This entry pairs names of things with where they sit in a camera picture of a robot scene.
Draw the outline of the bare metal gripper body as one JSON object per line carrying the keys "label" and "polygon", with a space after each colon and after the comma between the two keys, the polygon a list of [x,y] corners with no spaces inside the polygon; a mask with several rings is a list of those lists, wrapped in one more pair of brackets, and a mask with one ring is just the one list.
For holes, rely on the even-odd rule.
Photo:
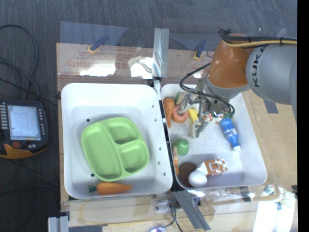
{"label": "bare metal gripper body", "polygon": [[179,92],[178,115],[184,115],[186,112],[192,120],[222,120],[229,117],[229,105],[218,99]]}

